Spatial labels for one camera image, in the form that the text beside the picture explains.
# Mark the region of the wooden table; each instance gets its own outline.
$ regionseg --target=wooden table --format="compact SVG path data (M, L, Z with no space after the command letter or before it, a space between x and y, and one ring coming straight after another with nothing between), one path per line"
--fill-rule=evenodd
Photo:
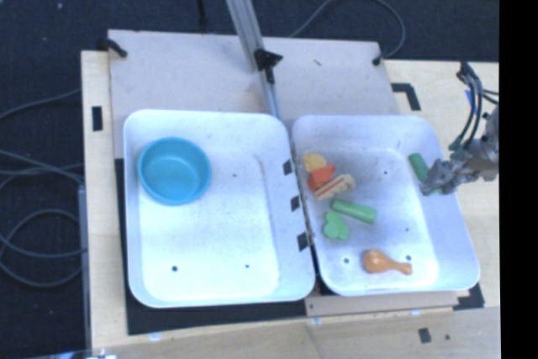
M220 325L128 335L119 215L113 166L109 53L82 52L84 144L92 347L118 357L492 357L500 356L498 180L461 186L458 201L481 264L483 308L454 311L367 304L353 314L254 324ZM498 90L498 64L472 63L485 88ZM410 84L420 111L403 92L401 114L428 120L442 149L461 131L468 114L458 63L386 61L391 83ZM102 128L94 130L100 107ZM464 298L469 292L454 293Z

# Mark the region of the green toy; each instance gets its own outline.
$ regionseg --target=green toy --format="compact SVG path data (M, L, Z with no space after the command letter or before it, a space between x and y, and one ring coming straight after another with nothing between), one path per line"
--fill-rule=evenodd
M331 239L347 240L350 235L350 228L345 225L341 215L334 211L329 211L325 215L325 221L323 235Z
M354 219L368 224L373 224L377 218L377 211L375 208L360 205L358 203L343 201L341 199L335 199L331 208L337 213L349 215Z
M411 163L411 166L413 167L414 175L417 176L420 182L426 181L428 171L430 169L428 168L428 165L426 165L426 162L420 153L413 153L408 157L408 159L409 163ZM435 188L434 190L426 193L426 196L430 196L432 193L442 193L442 190L440 188Z

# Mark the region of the blue bowl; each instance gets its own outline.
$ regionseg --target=blue bowl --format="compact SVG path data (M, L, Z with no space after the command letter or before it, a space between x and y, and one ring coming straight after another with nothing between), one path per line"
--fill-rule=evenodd
M149 143L138 158L138 176L153 199L182 205L199 198L211 183L211 164L196 144L182 138Z

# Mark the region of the red toy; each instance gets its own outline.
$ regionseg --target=red toy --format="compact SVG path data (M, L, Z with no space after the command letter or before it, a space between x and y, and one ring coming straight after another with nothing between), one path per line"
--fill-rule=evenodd
M333 172L335 171L335 165L327 165L319 169L314 169L309 175L309 188L315 192L318 188L333 179Z

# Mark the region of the green cylinder toy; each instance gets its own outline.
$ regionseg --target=green cylinder toy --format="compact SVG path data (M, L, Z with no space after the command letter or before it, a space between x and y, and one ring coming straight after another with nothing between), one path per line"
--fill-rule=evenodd
M350 217L353 217L353 219L357 219L368 224L373 224L377 218L377 211L375 208L360 205L358 203L343 201L341 199L335 199L331 208L337 213L349 215Z
M414 175L419 181L423 182L428 177L428 165L419 153L413 153L408 157L411 166L413 167Z

